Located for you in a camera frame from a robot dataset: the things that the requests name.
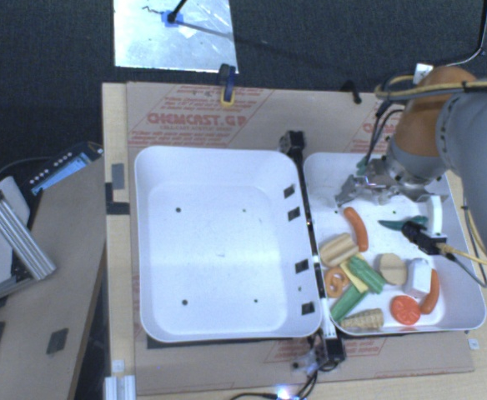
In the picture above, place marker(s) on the thin black and white rod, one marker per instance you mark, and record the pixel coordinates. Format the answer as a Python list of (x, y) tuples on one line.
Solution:
[(310, 227)]

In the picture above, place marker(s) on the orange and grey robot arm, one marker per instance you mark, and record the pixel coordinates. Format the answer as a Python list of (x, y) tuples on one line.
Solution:
[(473, 140)]

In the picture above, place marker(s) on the beige round biscuit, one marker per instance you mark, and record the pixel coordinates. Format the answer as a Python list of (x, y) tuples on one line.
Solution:
[(393, 269)]

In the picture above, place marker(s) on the yellow flat strip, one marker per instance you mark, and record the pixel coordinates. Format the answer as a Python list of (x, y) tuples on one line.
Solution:
[(354, 279)]

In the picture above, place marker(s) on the orange sausage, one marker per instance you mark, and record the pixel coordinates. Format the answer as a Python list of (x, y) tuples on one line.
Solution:
[(432, 294), (358, 229)]

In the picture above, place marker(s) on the white plastic tray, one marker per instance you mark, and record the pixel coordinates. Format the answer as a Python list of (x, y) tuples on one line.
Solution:
[(393, 240), (218, 256)]

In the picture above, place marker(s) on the dark green chili pepper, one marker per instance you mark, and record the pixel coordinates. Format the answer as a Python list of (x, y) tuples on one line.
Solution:
[(395, 224)]

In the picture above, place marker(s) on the white small carton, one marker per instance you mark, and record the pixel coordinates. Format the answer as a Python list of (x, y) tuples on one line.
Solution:
[(418, 279)]

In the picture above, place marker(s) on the green smooth vegetable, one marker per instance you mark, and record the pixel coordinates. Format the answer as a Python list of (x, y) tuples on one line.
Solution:
[(347, 303)]

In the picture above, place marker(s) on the beige waffle cone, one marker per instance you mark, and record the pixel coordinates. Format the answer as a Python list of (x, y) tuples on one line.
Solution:
[(366, 320)]

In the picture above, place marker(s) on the orange pretzel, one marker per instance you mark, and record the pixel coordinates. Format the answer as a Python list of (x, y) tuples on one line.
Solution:
[(331, 283)]

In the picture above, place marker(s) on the red tomato slice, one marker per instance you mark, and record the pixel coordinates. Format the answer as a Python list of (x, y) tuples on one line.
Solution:
[(405, 310)]

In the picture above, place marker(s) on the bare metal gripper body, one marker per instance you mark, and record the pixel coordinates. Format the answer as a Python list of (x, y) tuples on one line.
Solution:
[(398, 178)]

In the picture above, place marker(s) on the beige ridged bread roll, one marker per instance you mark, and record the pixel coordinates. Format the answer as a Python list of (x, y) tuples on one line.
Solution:
[(338, 249)]

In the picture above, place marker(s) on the green ribbed vegetable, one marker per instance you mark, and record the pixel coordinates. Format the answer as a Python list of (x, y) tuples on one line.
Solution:
[(368, 274)]

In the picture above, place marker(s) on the black cylinder on white bracket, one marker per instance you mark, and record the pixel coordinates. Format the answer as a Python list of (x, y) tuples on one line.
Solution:
[(420, 236)]

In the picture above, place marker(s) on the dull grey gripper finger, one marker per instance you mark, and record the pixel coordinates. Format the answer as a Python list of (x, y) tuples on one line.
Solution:
[(383, 196), (349, 190)]

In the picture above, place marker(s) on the brown cardboard board red print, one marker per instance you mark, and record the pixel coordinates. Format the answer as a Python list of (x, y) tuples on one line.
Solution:
[(243, 115)]

